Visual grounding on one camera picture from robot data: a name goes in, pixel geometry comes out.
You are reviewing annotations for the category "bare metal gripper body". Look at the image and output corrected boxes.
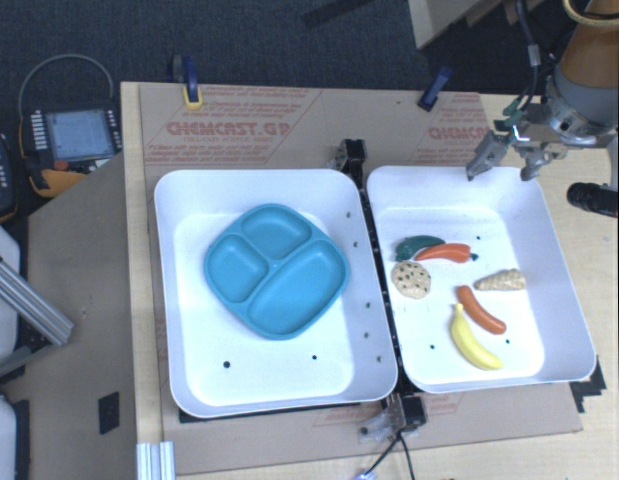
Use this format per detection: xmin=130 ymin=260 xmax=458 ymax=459
xmin=508 ymin=103 xmax=618 ymax=165

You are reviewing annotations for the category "white plastic tray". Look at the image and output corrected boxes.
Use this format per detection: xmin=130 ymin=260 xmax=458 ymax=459
xmin=365 ymin=164 xmax=598 ymax=395
xmin=153 ymin=168 xmax=400 ymax=419

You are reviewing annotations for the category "orange carrot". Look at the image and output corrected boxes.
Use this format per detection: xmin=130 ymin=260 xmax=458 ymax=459
xmin=414 ymin=242 xmax=480 ymax=265

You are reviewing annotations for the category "green toy pepper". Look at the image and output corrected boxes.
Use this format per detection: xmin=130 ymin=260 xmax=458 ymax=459
xmin=394 ymin=234 xmax=447 ymax=263

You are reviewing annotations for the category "beige toy bread cone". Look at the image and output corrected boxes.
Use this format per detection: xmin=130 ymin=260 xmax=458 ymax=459
xmin=472 ymin=267 xmax=528 ymax=293

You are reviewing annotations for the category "beige biscuit with dark chips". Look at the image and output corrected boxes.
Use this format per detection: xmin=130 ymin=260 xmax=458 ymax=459
xmin=390 ymin=260 xmax=433 ymax=301

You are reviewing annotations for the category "orange sausage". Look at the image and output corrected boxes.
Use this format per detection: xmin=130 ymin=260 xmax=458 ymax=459
xmin=455 ymin=284 xmax=508 ymax=336

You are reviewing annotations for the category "thin black and white rod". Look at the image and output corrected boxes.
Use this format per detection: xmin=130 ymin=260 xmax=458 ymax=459
xmin=355 ymin=167 xmax=407 ymax=400

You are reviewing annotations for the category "yellow banana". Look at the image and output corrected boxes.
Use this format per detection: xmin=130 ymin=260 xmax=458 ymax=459
xmin=449 ymin=302 xmax=505 ymax=372

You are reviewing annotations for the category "blue divided plate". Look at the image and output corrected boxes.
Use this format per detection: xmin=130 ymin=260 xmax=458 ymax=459
xmin=203 ymin=202 xmax=351 ymax=342

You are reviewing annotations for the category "brown cardboard board red print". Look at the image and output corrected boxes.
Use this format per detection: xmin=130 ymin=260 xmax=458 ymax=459
xmin=138 ymin=83 xmax=586 ymax=477

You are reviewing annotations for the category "black cylinder on white bracket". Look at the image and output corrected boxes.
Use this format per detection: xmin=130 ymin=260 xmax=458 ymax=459
xmin=566 ymin=133 xmax=619 ymax=219

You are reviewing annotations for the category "black block with thin wires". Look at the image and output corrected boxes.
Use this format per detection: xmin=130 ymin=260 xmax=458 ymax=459
xmin=332 ymin=138 xmax=367 ymax=175
xmin=382 ymin=394 xmax=429 ymax=430

